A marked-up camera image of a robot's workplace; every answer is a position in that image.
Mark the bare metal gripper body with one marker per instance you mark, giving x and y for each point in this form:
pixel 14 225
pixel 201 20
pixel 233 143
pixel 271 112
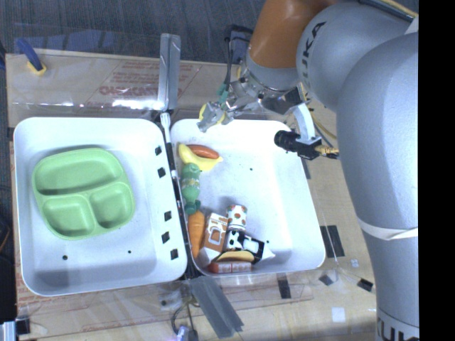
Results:
pixel 243 96

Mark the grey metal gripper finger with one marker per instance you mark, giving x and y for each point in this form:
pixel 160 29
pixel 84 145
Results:
pixel 206 121
pixel 223 116

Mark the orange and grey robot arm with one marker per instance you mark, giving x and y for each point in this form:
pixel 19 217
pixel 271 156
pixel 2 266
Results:
pixel 373 119

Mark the orange sausage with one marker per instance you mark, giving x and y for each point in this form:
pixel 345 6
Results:
pixel 203 151

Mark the yellow banana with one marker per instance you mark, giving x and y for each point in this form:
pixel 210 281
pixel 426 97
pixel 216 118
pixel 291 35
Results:
pixel 199 162

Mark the green patterned bottle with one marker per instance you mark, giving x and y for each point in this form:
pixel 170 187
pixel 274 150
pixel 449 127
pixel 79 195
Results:
pixel 191 183

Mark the white plastic tray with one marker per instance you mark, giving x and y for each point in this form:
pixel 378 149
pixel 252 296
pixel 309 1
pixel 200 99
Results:
pixel 142 261
pixel 270 197

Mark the white can with orange dots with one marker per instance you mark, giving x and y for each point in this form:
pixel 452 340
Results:
pixel 237 217

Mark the brown cardboard board red print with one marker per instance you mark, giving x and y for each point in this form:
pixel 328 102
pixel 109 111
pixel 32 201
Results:
pixel 106 80

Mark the orange carrot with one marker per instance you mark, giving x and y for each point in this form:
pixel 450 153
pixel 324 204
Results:
pixel 196 229

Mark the orange and white carton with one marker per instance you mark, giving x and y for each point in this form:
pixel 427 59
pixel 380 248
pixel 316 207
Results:
pixel 214 233

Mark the black and white carton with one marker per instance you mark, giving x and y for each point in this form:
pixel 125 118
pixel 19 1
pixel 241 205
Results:
pixel 245 243

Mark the yellow bread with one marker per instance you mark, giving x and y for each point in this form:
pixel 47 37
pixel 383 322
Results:
pixel 236 256

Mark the green divided plate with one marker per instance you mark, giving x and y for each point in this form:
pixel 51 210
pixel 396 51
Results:
pixel 83 194

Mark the black cylinder on white bracket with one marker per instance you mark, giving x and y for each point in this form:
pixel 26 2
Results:
pixel 295 142

